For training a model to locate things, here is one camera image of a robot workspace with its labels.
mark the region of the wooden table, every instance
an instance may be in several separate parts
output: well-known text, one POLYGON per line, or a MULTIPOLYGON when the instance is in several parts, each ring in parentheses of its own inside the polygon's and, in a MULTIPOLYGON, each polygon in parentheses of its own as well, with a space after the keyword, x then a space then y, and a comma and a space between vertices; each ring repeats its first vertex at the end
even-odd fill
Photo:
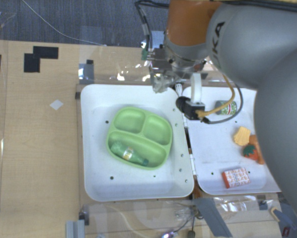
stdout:
MULTIPOLYGON (((126 80, 144 83, 148 69, 138 48, 0 41, 0 54, 0 89, 4 89, 0 90, 0 128, 4 128, 0 133, 0 238, 64 238, 66 221, 76 221, 80 208, 75 100, 78 65, 94 60, 96 82, 119 71, 126 80), (24 54, 33 53, 33 46, 59 47, 59 58, 41 59, 40 73, 24 73, 24 54), (55 100, 63 103, 58 110, 50 107, 55 100)), ((156 201, 149 212, 152 218, 160 214, 159 204, 156 201)), ((127 230, 128 224, 124 224, 123 232, 109 228, 106 238, 160 237, 168 229, 145 228, 133 211, 120 212, 136 231, 127 230)), ((113 223, 117 215, 103 217, 113 223)), ((277 222, 267 211, 224 216, 234 237, 281 237, 277 222)), ((187 230, 181 231, 180 237, 185 237, 187 230)), ((195 231, 196 237, 213 237, 204 221, 196 222, 195 231)))

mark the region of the white tray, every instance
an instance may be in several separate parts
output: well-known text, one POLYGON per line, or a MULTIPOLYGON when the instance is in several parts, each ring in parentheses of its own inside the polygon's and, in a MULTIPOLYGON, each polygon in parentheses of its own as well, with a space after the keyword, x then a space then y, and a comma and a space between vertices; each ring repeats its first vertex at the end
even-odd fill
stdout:
MULTIPOLYGON (((190 97, 191 89, 186 88, 183 95, 190 97)), ((235 89, 235 101, 240 106, 238 91, 235 89)), ((255 134, 253 123, 253 106, 256 91, 242 89, 244 105, 235 119, 219 123, 204 124, 199 121, 187 121, 192 152, 195 158, 195 167, 199 186, 208 194, 249 194, 279 192, 268 167, 242 156, 243 148, 233 141, 233 135, 240 126, 251 130, 255 134), (246 168, 251 180, 250 184, 227 189, 222 172, 235 168, 246 168)), ((202 102, 206 110, 215 107, 217 100, 228 100, 231 96, 229 88, 203 87, 202 102)), ((221 120, 228 116, 212 114, 210 120, 221 120)))
POLYGON ((177 94, 155 94, 151 86, 88 85, 81 93, 84 186, 96 201, 173 198, 189 195, 194 187, 182 114, 177 94), (142 108, 167 119, 173 144, 166 163, 148 171, 113 158, 105 145, 110 121, 125 106, 142 108))

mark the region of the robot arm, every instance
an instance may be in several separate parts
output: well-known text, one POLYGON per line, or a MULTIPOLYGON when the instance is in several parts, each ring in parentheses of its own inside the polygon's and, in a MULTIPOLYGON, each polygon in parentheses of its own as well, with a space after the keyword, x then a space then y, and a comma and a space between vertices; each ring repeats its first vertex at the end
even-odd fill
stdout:
POLYGON ((154 90, 201 72, 206 56, 237 85, 258 90, 259 144, 297 214, 297 12, 171 0, 164 47, 151 57, 154 90))

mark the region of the white diamond sticker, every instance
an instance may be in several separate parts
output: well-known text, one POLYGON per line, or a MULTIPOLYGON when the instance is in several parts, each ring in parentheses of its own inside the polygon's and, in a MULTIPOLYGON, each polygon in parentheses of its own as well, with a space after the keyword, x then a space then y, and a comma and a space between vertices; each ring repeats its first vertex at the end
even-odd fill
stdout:
POLYGON ((63 103, 60 100, 55 100, 52 104, 50 104, 50 107, 52 107, 54 110, 58 110, 63 103))

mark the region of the bottle label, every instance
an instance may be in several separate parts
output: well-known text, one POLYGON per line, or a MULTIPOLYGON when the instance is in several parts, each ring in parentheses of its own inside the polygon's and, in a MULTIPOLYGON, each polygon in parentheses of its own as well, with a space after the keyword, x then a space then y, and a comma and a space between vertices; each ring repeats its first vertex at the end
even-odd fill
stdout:
POLYGON ((129 146, 127 149, 125 149, 122 158, 128 161, 132 157, 132 154, 133 154, 133 148, 129 146))

